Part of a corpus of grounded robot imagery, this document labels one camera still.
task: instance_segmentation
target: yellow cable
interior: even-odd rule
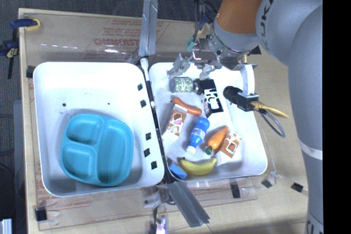
[[[253,108],[255,110],[256,109],[265,109],[265,110],[269,111],[270,113],[272,113],[275,116],[289,118],[288,114],[286,114],[286,113],[284,113],[284,112],[282,112],[282,111],[280,111],[278,109],[275,109],[274,107],[265,105],[265,104],[263,104],[260,101],[251,101],[251,105],[253,106]]]

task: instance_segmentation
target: banana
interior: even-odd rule
[[[191,175],[207,175],[210,173],[217,163],[217,158],[212,158],[209,162],[203,164],[196,164],[191,161],[181,159],[180,166]]]

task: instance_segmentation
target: blue divided dish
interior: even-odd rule
[[[132,159],[133,133],[125,123],[90,113],[69,120],[60,153],[61,167],[69,177],[117,186],[129,176]]]

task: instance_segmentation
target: white tray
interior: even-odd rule
[[[166,71],[170,70],[172,66],[172,63],[161,62],[152,65],[149,71],[150,80],[152,81],[152,92],[157,106],[157,118],[162,133],[165,131],[173,110],[174,104],[172,103],[172,99],[175,96],[178,96],[186,104],[201,108],[201,116],[205,117],[200,96],[195,93],[171,93],[169,91],[169,79]],[[191,65],[182,76],[197,79],[200,72],[201,70],[198,70],[196,66]],[[264,173],[268,164],[267,156],[253,112],[245,112],[237,108],[236,105],[230,104],[223,96],[223,90],[226,86],[231,85],[242,89],[243,82],[240,71],[230,71],[222,68],[211,72],[209,78],[213,79],[216,84],[219,100],[221,101],[224,112],[216,113],[216,115],[209,117],[211,125],[206,136],[213,134],[218,127],[227,125],[232,131],[242,137],[242,142],[238,146],[234,158],[230,163],[215,167],[210,174],[204,176],[188,175],[185,180],[225,179]],[[194,155],[186,152],[186,147],[189,144],[189,136],[197,119],[197,116],[187,114],[181,134],[170,148],[167,146],[167,140],[163,140],[166,157],[170,158],[175,164],[179,164],[179,160],[183,157],[199,163],[206,162],[211,158],[211,156],[204,152],[206,142],[197,148]]]
[[[44,62],[35,68],[33,82],[42,179],[48,192],[66,197],[152,186],[162,180],[165,168],[144,76],[138,67],[116,62]],[[133,132],[131,172],[121,185],[85,184],[62,170],[64,129],[78,113],[119,119]]]

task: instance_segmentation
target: orange carrot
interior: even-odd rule
[[[227,132],[229,130],[228,126],[216,132],[207,142],[207,147],[205,149],[206,154],[211,155],[212,150],[216,150],[223,142]]]

